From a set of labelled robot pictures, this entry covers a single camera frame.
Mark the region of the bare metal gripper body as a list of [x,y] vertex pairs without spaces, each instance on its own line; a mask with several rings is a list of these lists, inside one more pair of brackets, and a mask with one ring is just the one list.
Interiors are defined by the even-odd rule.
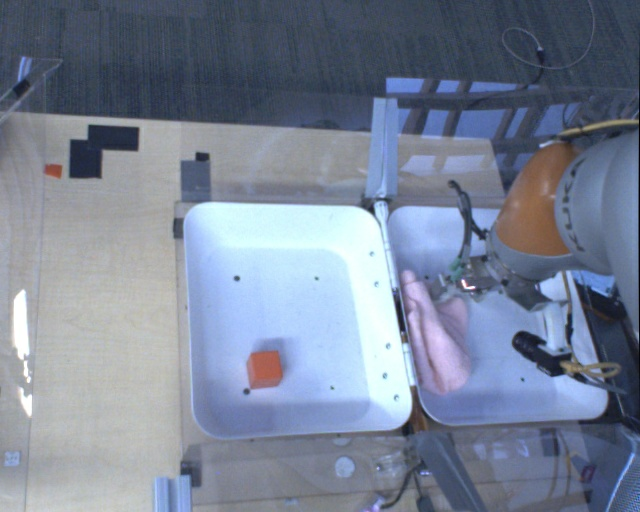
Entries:
[[472,256],[460,278],[460,289],[474,301],[504,292],[506,267],[489,255]]

